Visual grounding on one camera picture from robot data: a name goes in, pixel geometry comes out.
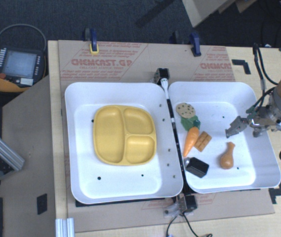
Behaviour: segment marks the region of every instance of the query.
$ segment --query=yellow divided plate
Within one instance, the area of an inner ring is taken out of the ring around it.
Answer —
[[[94,117],[93,142],[100,160],[113,165],[140,165],[156,153],[156,129],[151,115],[140,108],[108,105]]]

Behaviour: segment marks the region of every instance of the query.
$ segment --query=white tray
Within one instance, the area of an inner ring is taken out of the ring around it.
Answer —
[[[174,197],[183,178],[164,91],[153,83],[76,82],[65,92],[70,148],[70,183],[74,197],[93,204]],[[142,108],[154,120],[155,157],[144,165],[116,166],[98,159],[93,145],[96,111],[105,105]]]
[[[169,87],[176,129],[181,151],[187,131],[176,113],[179,103],[191,104],[201,122],[200,131],[207,132],[211,141],[202,152],[193,148],[188,157],[196,157],[207,164],[209,170],[203,178],[186,171],[190,188],[198,193],[261,189],[277,186],[281,173],[267,132],[254,138],[253,129],[226,138],[225,129],[237,117],[245,118],[246,110],[256,102],[253,90],[241,82],[174,82]],[[219,165],[220,156],[233,142],[234,167],[225,170]]]

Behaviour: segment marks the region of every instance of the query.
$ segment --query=toy carrot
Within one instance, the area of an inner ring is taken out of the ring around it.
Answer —
[[[200,131],[196,126],[192,127],[188,131],[184,143],[183,157],[186,157],[191,151],[191,149],[194,147],[196,141],[198,140],[199,134]]]

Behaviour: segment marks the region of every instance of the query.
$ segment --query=table top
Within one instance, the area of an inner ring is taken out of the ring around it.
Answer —
[[[251,71],[256,71],[253,61],[252,48],[250,47],[227,47],[229,59],[241,59],[248,62]],[[281,79],[281,51],[274,48],[262,48],[261,53],[264,59],[264,65],[267,74],[274,81]],[[55,204],[56,218],[68,218],[66,178],[64,165],[64,146],[63,146],[63,124],[61,118],[61,88],[59,73],[59,50],[58,41],[48,42],[48,61],[50,77],[51,94],[51,114],[52,114],[52,135],[53,135],[53,158],[54,158],[54,179],[55,179]],[[232,66],[236,81],[241,81],[252,87],[256,97],[261,95],[261,86],[257,73],[245,75],[242,66]],[[267,81],[267,88],[272,85]],[[279,152],[281,151],[281,132],[268,132],[269,137],[277,155],[281,170],[281,160]],[[274,214],[218,219],[210,221],[191,222],[195,233],[199,236],[212,233],[216,237],[230,236],[281,236],[281,196],[277,197],[277,204],[274,205]],[[167,225],[154,225],[146,227],[124,228],[106,231],[94,231],[85,233],[76,233],[77,237],[163,237],[166,235]],[[173,223],[170,226],[169,234],[176,236],[192,235],[187,223]]]

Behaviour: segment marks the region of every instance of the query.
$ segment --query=yellow clamp pad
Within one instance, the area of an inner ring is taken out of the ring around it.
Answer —
[[[0,78],[0,92],[19,93],[26,91],[28,88],[20,88],[18,85]]]
[[[89,44],[89,47],[90,47],[90,53],[91,54],[98,54],[99,53],[99,45],[98,44],[97,44],[97,51],[92,50],[92,44],[91,43]]]

